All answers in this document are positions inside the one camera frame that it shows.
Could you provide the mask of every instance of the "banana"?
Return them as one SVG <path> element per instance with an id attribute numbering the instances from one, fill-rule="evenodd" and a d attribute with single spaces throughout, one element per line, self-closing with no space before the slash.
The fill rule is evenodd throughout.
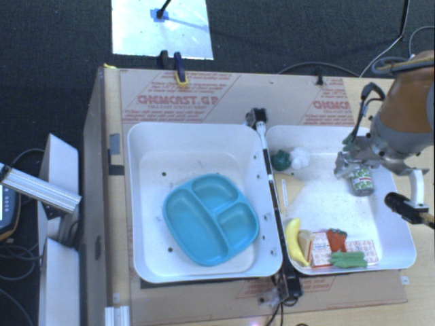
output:
<path id="1" fill-rule="evenodd" d="M 291 259 L 301 263 L 305 267 L 308 267 L 310 263 L 308 263 L 300 250 L 298 244 L 298 233 L 300 229 L 300 218 L 294 218 L 290 220 L 287 227 L 285 227 L 285 242 L 287 243 L 288 253 Z"/>

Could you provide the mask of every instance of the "black floor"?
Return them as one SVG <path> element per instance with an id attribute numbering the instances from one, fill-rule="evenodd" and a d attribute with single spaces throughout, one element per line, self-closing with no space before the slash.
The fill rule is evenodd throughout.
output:
<path id="1" fill-rule="evenodd" d="M 187 69 L 277 73 L 320 61 L 361 73 L 398 36 L 404 0 L 206 0 L 214 60 L 187 60 Z M 411 0 L 404 41 L 387 53 L 408 56 L 411 33 L 434 24 L 435 0 Z M 434 48 L 434 32 L 418 33 L 413 53 Z M 98 66 L 156 68 L 150 57 L 111 53 L 111 0 L 0 0 L 0 162 L 44 148 L 49 132 L 81 151 L 82 127 Z M 314 67 L 293 73 L 312 74 Z M 325 75 L 346 75 L 324 69 Z M 365 77 L 372 77 L 369 72 Z M 40 155 L 20 168 L 37 173 Z M 36 243 L 34 204 L 22 210 L 14 238 Z M 26 270 L 0 257 L 0 275 Z M 37 270 L 19 282 L 0 279 L 37 323 Z M 0 293 L 0 325 L 25 325 Z"/>

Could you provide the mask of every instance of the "green can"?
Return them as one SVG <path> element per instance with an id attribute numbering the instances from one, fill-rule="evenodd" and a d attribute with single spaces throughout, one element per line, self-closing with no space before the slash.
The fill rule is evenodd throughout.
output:
<path id="1" fill-rule="evenodd" d="M 352 190 L 358 197 L 369 196 L 375 191 L 368 168 L 355 169 L 351 174 L 351 183 Z"/>

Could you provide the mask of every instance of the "white plastic tray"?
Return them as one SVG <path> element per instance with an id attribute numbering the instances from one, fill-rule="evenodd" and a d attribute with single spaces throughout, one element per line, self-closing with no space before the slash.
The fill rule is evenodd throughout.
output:
<path id="1" fill-rule="evenodd" d="M 284 227 L 291 218 L 299 217 L 301 229 L 321 232 L 339 228 L 347 232 L 347 241 L 373 240 L 379 257 L 377 263 L 367 268 L 352 269 L 306 268 L 293 261 L 294 267 L 304 274 L 405 269 L 416 258 L 407 222 L 384 204 L 385 195 L 396 191 L 391 173 L 383 167 L 372 169 L 375 192 L 367 197 L 354 196 L 349 180 L 334 176 L 337 152 L 343 148 L 341 141 L 350 131 L 343 127 L 274 126 L 267 132 L 271 155 L 295 147 L 305 147 L 311 152 L 307 168 L 283 171 L 304 183 L 288 209 L 288 218 L 283 218 Z M 360 134 L 366 132 L 367 129 L 360 129 Z"/>
<path id="2" fill-rule="evenodd" d="M 281 266 L 262 146 L 242 125 L 146 122 L 127 139 L 126 190 L 133 213 L 133 260 L 151 283 L 270 276 Z M 172 237 L 162 215 L 169 192 L 204 174 L 228 177 L 255 210 L 259 233 L 232 259 L 213 267 L 194 263 Z"/>

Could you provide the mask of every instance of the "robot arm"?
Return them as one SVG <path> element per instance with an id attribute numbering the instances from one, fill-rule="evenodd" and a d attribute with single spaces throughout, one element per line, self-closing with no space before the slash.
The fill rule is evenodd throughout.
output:
<path id="1" fill-rule="evenodd" d="M 385 203 L 407 221 L 426 223 L 433 228 L 434 219 L 427 214 L 428 207 L 422 204 L 423 178 L 420 175 L 428 170 L 411 168 L 404 160 L 434 144 L 434 51 L 422 52 L 412 61 L 391 69 L 398 76 L 387 96 L 374 84 L 364 88 L 357 125 L 343 141 L 345 147 L 338 153 L 334 174 L 338 178 L 346 177 L 356 168 L 382 165 L 396 175 L 409 176 L 411 199 L 389 194 Z M 383 104 L 372 120 L 370 132 L 357 136 L 364 109 L 370 101 L 364 102 L 371 90 L 380 97 L 371 100 L 381 100 Z"/>

